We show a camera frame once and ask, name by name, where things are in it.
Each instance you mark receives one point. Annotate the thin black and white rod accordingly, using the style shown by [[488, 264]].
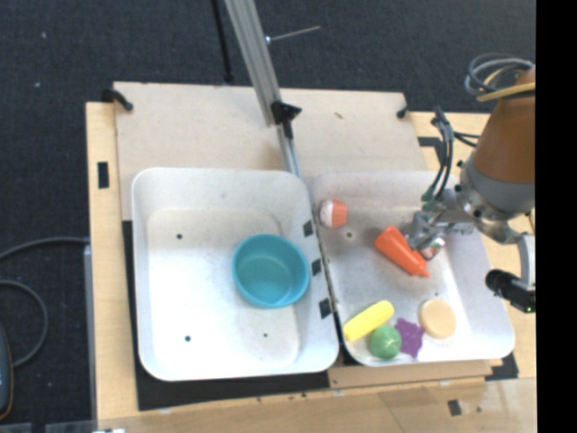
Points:
[[325, 264]]

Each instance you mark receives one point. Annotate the blue bowl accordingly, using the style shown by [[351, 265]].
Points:
[[270, 271]]

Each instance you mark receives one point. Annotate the purple toy grapes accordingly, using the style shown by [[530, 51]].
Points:
[[410, 336]]

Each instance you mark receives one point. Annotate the pale flat board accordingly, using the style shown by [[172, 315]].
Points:
[[203, 129]]

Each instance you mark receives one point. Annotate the beige round biscuit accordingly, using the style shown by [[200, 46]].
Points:
[[437, 318]]

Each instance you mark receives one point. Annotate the orange and white toy cupcake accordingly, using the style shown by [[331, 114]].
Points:
[[334, 213]]

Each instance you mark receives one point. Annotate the black cylinder on white bracket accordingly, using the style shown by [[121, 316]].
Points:
[[509, 287]]

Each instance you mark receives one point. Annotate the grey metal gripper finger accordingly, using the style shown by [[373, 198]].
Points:
[[436, 241], [417, 241]]

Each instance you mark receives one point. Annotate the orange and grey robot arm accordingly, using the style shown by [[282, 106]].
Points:
[[507, 151]]

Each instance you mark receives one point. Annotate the green toy apple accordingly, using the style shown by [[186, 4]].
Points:
[[385, 342]]

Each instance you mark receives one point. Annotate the yellow toy corn cob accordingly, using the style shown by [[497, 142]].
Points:
[[367, 320]]

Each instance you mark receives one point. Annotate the white plastic tray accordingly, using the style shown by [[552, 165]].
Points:
[[383, 287], [198, 287]]

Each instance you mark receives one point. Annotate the orange bottle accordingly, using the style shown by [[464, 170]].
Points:
[[399, 251]]

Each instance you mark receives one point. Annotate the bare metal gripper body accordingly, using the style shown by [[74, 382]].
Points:
[[455, 217]]

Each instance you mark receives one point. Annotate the small red and white can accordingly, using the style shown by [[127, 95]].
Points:
[[432, 252]]

